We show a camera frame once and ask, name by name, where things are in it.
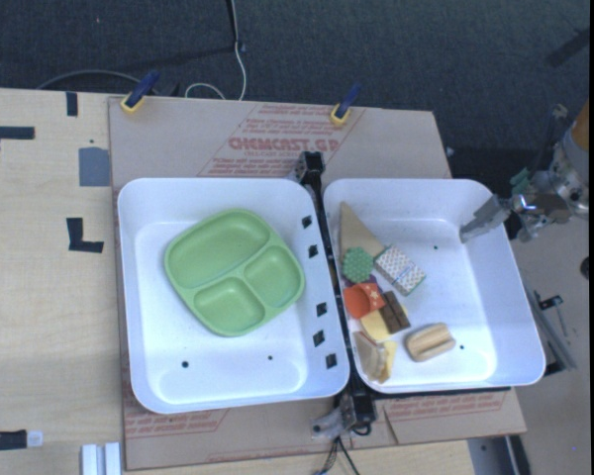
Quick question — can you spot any orange packet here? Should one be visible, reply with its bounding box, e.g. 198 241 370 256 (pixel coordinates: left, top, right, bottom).
342 282 387 321

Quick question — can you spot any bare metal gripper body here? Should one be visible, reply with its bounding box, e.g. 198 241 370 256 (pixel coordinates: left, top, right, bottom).
511 166 591 243

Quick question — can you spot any green hexagonal biscuit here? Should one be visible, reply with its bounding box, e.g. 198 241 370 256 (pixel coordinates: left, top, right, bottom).
341 245 375 285

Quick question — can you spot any white patterned carton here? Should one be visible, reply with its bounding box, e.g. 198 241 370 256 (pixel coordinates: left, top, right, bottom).
373 244 428 298

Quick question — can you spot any tan hot dog bun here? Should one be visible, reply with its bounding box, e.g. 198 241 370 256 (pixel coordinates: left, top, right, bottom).
403 322 457 364

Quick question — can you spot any yellow cheese slice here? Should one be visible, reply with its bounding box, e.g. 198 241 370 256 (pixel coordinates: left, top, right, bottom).
379 339 399 384

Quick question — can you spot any green divided plate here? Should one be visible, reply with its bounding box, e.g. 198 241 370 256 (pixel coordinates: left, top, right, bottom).
162 207 307 338

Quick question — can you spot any brown chocolate bar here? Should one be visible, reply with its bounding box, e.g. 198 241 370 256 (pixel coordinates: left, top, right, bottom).
378 290 412 335

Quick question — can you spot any brown cardboard board red print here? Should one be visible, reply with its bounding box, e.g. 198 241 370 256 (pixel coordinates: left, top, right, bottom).
107 95 529 472

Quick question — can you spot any purple toy food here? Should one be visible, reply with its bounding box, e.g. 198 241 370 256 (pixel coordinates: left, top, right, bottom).
344 273 379 290

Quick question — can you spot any black block with thin wires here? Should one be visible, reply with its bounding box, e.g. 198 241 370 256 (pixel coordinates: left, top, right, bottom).
333 391 378 430
295 149 326 187

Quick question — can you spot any tan pizza slice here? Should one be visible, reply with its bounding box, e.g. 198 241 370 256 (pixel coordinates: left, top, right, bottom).
338 200 387 262

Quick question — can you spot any thin black rod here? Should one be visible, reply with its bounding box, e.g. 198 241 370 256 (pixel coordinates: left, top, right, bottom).
307 165 370 418

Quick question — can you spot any white plastic tray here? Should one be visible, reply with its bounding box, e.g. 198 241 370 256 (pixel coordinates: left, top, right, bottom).
322 177 547 396
116 176 352 416

